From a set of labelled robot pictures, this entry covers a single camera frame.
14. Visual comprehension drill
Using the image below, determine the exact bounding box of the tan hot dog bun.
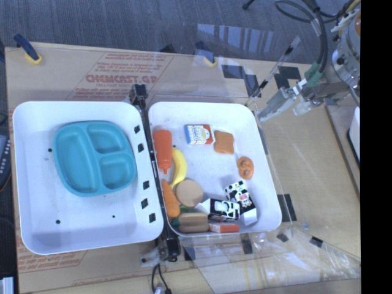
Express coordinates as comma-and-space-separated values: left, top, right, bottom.
178, 212, 210, 234

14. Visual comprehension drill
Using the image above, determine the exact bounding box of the yellow banana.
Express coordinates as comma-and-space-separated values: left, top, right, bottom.
169, 147, 188, 189

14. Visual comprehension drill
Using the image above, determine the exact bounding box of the orange pretzel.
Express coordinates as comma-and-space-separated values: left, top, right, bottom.
236, 156, 255, 180

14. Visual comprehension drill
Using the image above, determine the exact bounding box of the cow print milk carton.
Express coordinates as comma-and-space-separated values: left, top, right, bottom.
194, 198, 241, 222
224, 180, 258, 226

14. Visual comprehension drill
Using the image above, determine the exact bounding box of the orange carrot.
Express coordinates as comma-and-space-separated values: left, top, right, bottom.
161, 179, 182, 228

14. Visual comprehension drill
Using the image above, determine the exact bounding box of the orange squeeze bottle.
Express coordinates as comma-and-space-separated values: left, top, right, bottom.
153, 129, 173, 175

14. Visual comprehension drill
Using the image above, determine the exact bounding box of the blue divided plate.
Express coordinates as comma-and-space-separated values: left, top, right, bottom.
52, 120, 138, 197

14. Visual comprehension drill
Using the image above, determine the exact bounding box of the white plastic tray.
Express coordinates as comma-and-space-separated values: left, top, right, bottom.
148, 101, 282, 238
12, 100, 165, 255

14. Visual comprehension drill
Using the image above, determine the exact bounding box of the black block with thin wires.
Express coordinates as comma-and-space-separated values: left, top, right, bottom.
128, 83, 149, 104
156, 236, 182, 262

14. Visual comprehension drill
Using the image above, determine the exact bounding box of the black cylinder on white bracket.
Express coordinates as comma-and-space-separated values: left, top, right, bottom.
330, 10, 356, 33

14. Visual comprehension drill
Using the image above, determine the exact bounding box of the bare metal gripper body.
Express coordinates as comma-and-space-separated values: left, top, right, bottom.
301, 46, 361, 103

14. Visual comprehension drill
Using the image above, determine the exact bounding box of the blue white red small carton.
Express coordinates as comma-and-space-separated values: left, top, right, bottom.
184, 124, 214, 145

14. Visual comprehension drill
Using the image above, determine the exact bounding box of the orange small box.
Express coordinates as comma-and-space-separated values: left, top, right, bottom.
208, 222, 240, 234

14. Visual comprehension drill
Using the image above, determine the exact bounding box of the round tan biscuit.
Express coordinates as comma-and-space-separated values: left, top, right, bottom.
175, 179, 204, 208

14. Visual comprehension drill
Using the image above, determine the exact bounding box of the brown cardboard board red print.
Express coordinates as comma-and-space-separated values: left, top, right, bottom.
4, 41, 361, 294

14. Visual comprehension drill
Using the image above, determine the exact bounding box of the orange bread slice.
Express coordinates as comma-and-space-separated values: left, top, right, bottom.
213, 130, 235, 155

